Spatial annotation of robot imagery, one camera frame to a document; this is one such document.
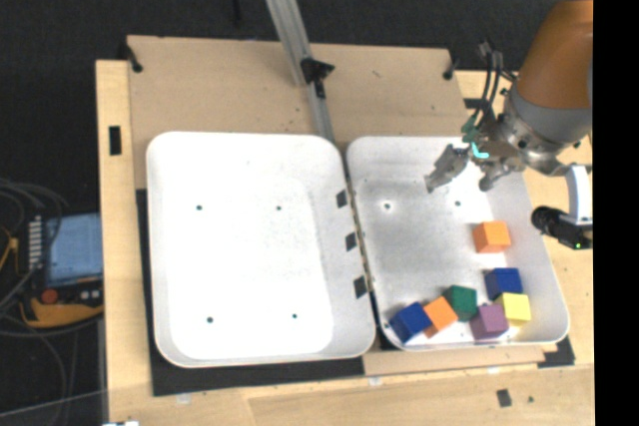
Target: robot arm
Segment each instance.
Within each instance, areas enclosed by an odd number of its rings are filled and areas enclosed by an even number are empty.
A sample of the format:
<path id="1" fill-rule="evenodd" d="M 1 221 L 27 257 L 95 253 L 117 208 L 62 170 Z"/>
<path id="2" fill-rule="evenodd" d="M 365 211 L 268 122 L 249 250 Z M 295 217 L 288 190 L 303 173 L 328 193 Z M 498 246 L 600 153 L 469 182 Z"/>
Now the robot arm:
<path id="1" fill-rule="evenodd" d="M 468 147 L 444 151 L 426 177 L 430 193 L 454 179 L 467 162 L 481 168 L 479 187 L 485 192 L 500 178 L 526 168 L 547 177 L 564 177 L 570 213 L 544 210 L 533 215 L 533 223 L 573 248 L 592 245 L 592 218 L 583 212 L 591 205 L 590 190 L 576 186 L 576 177 L 581 184 L 591 166 L 577 169 L 557 157 L 592 131 L 593 4 L 594 0 L 555 0 L 517 76 L 506 75 L 500 52 L 480 45 L 487 63 L 486 87 L 479 107 L 461 129 Z M 502 113 L 495 118 L 491 109 L 501 76 L 511 79 L 512 85 L 505 93 Z"/>

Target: green cube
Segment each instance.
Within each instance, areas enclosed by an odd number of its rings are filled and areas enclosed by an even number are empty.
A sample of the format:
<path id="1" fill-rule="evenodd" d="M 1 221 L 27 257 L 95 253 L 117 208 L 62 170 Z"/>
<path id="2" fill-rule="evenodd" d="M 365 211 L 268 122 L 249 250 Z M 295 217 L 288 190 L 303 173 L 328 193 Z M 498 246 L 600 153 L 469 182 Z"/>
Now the green cube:
<path id="1" fill-rule="evenodd" d="M 459 321 L 468 321 L 477 313 L 477 291 L 472 287 L 452 285 L 443 296 L 459 316 Z"/>

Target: purple cube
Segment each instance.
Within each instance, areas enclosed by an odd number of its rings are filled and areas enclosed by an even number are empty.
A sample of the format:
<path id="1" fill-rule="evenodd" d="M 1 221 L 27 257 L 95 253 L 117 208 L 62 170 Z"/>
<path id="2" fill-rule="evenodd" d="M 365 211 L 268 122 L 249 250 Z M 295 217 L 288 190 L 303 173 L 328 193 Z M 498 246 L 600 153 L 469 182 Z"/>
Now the purple cube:
<path id="1" fill-rule="evenodd" d="M 508 328 L 508 320 L 500 303 L 479 305 L 477 314 L 470 319 L 470 330 L 477 340 L 498 337 Z"/>
<path id="2" fill-rule="evenodd" d="M 398 312 L 388 323 L 390 323 L 397 337 L 401 339 L 401 342 L 406 342 L 414 335 L 428 328 L 432 321 L 430 321 L 423 307 L 418 302 L 415 302 Z"/>

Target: blue cube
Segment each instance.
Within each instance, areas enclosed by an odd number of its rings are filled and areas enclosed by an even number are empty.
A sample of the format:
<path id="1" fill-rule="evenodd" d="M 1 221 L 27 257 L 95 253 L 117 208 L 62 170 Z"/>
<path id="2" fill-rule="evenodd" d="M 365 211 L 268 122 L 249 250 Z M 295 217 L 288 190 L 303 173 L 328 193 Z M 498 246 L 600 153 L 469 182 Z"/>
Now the blue cube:
<path id="1" fill-rule="evenodd" d="M 390 326 L 401 339 L 408 341 L 411 337 L 428 328 L 432 321 L 418 302 L 405 307 L 390 320 Z"/>
<path id="2" fill-rule="evenodd" d="M 494 300 L 501 293 L 523 293 L 517 268 L 495 268 L 484 276 L 488 298 Z"/>

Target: orange cube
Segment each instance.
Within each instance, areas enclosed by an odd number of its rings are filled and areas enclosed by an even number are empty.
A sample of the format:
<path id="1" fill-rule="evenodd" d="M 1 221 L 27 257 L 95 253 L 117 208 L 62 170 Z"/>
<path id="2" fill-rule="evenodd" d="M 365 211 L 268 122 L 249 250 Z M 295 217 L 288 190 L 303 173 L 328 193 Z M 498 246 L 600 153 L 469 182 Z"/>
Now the orange cube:
<path id="1" fill-rule="evenodd" d="M 472 230 L 475 250 L 481 253 L 502 252 L 510 247 L 510 233 L 503 220 L 482 222 Z"/>
<path id="2" fill-rule="evenodd" d="M 440 296 L 425 305 L 423 310 L 432 321 L 432 324 L 424 330 L 426 337 L 432 337 L 459 319 L 459 316 L 457 316 L 457 313 L 444 296 Z"/>

